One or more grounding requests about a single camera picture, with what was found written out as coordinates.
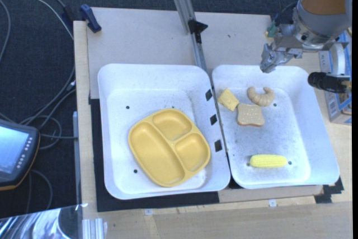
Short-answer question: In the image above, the yellow cheese wedge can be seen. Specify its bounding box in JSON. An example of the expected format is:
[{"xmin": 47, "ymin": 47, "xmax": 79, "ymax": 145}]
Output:
[{"xmin": 217, "ymin": 87, "xmax": 240, "ymax": 113}]

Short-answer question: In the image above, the toast bread slice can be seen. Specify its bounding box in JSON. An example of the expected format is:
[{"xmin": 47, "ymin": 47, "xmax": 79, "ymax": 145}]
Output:
[{"xmin": 236, "ymin": 103, "xmax": 265, "ymax": 128}]

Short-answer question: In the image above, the black cylinder on white bracket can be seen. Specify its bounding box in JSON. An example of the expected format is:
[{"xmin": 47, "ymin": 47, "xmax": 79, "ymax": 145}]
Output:
[{"xmin": 307, "ymin": 42, "xmax": 352, "ymax": 94}]

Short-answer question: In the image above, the yellow corn cob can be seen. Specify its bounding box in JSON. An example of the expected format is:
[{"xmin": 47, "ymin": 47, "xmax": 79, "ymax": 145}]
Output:
[{"xmin": 249, "ymin": 154, "xmax": 288, "ymax": 168}]

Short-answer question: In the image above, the beige croissant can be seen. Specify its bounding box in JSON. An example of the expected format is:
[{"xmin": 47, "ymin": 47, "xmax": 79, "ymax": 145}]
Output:
[{"xmin": 246, "ymin": 86, "xmax": 276, "ymax": 107}]

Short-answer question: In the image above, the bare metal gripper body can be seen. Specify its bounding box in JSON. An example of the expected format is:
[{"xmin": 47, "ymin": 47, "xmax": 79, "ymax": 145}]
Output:
[{"xmin": 272, "ymin": 24, "xmax": 336, "ymax": 59}]

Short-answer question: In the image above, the pale wood board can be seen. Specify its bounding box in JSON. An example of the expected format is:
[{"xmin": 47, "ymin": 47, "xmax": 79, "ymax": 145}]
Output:
[{"xmin": 86, "ymin": 7, "xmax": 325, "ymax": 204}]

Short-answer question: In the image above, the yellow divided plate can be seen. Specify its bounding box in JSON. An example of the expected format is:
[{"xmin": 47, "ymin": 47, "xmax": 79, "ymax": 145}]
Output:
[{"xmin": 127, "ymin": 107, "xmax": 211, "ymax": 188}]

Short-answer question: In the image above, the white plastic tray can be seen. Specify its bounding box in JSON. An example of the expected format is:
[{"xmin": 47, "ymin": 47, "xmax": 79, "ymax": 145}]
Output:
[
  {"xmin": 211, "ymin": 64, "xmax": 341, "ymax": 190},
  {"xmin": 97, "ymin": 63, "xmax": 232, "ymax": 200}
]

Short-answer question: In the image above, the blue and white carton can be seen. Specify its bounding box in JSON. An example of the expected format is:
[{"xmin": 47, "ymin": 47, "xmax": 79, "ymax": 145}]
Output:
[{"xmin": 318, "ymin": 31, "xmax": 353, "ymax": 125}]

